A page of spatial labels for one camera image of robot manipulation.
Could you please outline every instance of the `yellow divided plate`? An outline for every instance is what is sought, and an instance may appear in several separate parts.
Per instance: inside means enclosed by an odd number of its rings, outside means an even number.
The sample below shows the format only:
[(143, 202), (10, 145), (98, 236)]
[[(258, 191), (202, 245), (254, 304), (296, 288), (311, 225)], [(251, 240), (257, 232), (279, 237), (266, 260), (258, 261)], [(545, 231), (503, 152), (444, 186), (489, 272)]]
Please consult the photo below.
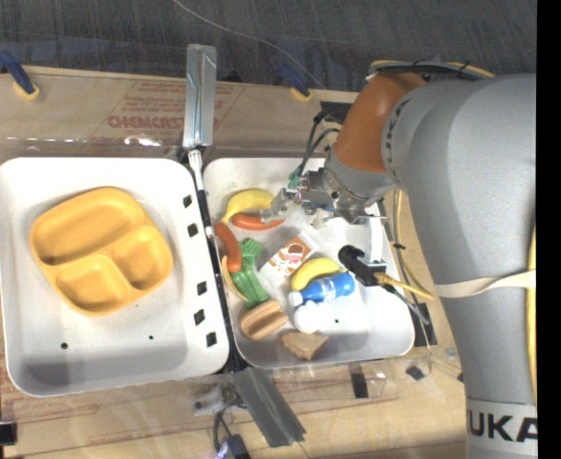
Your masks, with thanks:
[(33, 257), (75, 311), (109, 315), (149, 294), (172, 272), (172, 251), (144, 208), (114, 187), (90, 190), (39, 216)]

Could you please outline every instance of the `dark gray carpet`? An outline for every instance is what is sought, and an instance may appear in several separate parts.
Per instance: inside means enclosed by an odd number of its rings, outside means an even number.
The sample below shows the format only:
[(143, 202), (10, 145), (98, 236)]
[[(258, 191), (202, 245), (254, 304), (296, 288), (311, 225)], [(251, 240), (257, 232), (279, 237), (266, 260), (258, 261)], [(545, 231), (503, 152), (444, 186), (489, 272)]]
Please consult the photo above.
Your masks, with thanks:
[(0, 0), (0, 51), (27, 64), (183, 77), (186, 46), (208, 44), (220, 79), (271, 84), (285, 62), (312, 87), (349, 91), (381, 58), (536, 70), (537, 0), (179, 1)]

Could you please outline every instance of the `orange sausage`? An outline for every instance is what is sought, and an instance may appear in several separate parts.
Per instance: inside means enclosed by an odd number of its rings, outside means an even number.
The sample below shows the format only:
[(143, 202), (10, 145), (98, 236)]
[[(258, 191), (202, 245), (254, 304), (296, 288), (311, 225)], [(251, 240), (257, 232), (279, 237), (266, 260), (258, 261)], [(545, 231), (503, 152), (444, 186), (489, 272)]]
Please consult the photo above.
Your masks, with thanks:
[(221, 239), (227, 252), (227, 270), (231, 273), (242, 269), (242, 251), (237, 238), (225, 223), (214, 225), (214, 233)]
[(257, 216), (250, 216), (249, 214), (244, 214), (243, 212), (239, 212), (238, 214), (234, 214), (231, 218), (231, 223), (235, 228), (241, 228), (243, 230), (251, 230), (251, 231), (262, 231), (262, 230), (270, 230), (271, 228), (275, 228), (282, 223), (284, 223), (284, 219), (278, 219), (276, 221), (271, 221), (268, 225), (266, 225), (261, 218)]

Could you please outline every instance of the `blue bottle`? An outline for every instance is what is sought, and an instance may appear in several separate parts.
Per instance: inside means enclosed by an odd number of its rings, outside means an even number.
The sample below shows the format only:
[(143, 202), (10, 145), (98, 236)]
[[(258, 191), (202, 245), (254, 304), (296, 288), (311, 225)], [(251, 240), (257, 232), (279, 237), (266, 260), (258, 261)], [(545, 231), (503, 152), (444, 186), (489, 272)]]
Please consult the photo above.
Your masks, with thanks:
[(355, 280), (347, 272), (335, 273), (313, 280), (303, 291), (291, 291), (289, 303), (299, 306), (305, 301), (331, 302), (336, 297), (350, 295), (355, 290)]

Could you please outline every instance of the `banana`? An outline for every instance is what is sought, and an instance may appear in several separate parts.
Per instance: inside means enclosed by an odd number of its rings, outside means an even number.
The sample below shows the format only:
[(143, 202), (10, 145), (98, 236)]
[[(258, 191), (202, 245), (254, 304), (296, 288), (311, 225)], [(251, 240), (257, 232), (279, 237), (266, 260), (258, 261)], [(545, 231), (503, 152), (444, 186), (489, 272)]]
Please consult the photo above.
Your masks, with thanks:
[(341, 272), (339, 266), (331, 258), (313, 258), (303, 264), (291, 278), (291, 290), (303, 291), (308, 284), (318, 277)]
[(269, 209), (271, 201), (273, 201), (273, 195), (266, 190), (260, 188), (243, 190), (229, 199), (227, 211), (221, 221), (227, 224), (234, 214), (248, 209)]

